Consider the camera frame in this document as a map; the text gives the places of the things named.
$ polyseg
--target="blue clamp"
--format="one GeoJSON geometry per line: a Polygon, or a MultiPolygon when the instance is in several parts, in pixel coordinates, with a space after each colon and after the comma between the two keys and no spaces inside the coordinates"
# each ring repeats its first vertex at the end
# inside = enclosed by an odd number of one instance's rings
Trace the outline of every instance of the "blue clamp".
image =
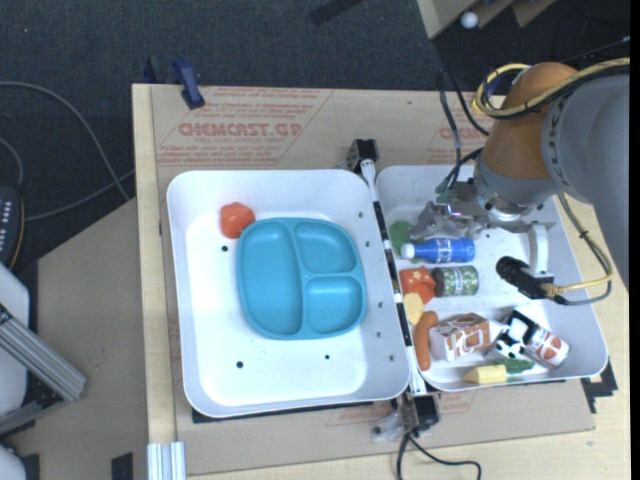
{"type": "Polygon", "coordinates": [[[182,97],[190,109],[204,106],[204,98],[198,91],[198,84],[191,63],[185,57],[176,57],[171,64],[173,72],[184,86],[182,97]]]}

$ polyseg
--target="orange hot dog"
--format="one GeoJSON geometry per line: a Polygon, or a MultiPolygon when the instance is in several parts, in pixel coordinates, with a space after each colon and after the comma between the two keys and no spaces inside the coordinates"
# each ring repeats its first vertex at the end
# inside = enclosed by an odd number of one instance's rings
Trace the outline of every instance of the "orange hot dog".
{"type": "Polygon", "coordinates": [[[429,329],[438,323],[438,315],[434,311],[425,311],[413,331],[413,348],[420,370],[428,370],[431,366],[429,354],[429,329]]]}

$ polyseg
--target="yellow object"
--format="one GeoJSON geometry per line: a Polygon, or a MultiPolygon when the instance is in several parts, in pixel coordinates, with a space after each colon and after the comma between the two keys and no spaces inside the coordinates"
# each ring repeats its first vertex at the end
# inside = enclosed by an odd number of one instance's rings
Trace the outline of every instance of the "yellow object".
{"type": "Polygon", "coordinates": [[[464,380],[475,382],[476,384],[496,384],[507,381],[507,367],[504,364],[492,364],[478,366],[468,371],[463,377],[464,380]]]}
{"type": "Polygon", "coordinates": [[[404,296],[404,307],[407,310],[407,318],[411,325],[418,325],[424,312],[422,297],[417,293],[407,293],[404,296]]]}

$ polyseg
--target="white tray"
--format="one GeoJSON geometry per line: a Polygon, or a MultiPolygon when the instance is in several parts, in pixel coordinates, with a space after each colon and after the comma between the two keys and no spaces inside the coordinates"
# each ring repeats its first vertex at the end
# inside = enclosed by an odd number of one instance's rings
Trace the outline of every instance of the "white tray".
{"type": "MultiPolygon", "coordinates": [[[[434,199],[435,187],[450,169],[447,166],[393,166],[384,169],[379,174],[376,185],[387,227],[390,228],[398,220],[415,223],[426,203],[434,199]]],[[[471,168],[463,168],[460,179],[465,180],[471,175],[471,168]]],[[[529,220],[556,223],[548,230],[548,266],[549,271],[556,276],[556,284],[580,282],[580,273],[566,231],[553,202],[549,201],[541,210],[534,211],[529,220]]],[[[480,288],[477,294],[435,297],[425,309],[435,311],[440,320],[468,312],[499,320],[517,307],[519,311],[563,338],[571,346],[567,359],[557,369],[551,370],[536,365],[531,370],[511,377],[509,383],[554,381],[600,373],[606,366],[608,355],[593,307],[590,304],[560,306],[548,300],[529,300],[515,287],[500,279],[496,273],[496,263],[503,256],[512,256],[528,263],[527,235],[502,229],[493,229],[483,234],[476,240],[476,256],[471,263],[479,272],[480,288]]],[[[398,272],[417,266],[397,256],[395,263],[398,272]]],[[[567,296],[574,300],[588,298],[586,290],[571,292],[567,296]]],[[[462,377],[471,368],[487,364],[486,361],[481,352],[452,362],[432,356],[431,367],[421,374],[431,386],[442,391],[477,389],[477,384],[467,382],[462,377]]]]}
{"type": "Polygon", "coordinates": [[[391,399],[410,375],[371,196],[338,169],[191,171],[167,192],[184,388],[214,418],[391,399]],[[256,219],[331,221],[355,241],[367,308],[337,337],[279,340],[246,321],[236,289],[237,240],[219,226],[222,206],[240,202],[256,219]]]}

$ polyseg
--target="blue bottle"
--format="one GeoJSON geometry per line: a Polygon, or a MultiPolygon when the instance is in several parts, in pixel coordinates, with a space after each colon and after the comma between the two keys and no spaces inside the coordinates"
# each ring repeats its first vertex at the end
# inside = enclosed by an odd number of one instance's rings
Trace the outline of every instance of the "blue bottle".
{"type": "Polygon", "coordinates": [[[403,244],[400,255],[407,260],[422,258],[428,263],[466,263],[476,255],[470,238],[430,238],[421,244],[403,244]]]}

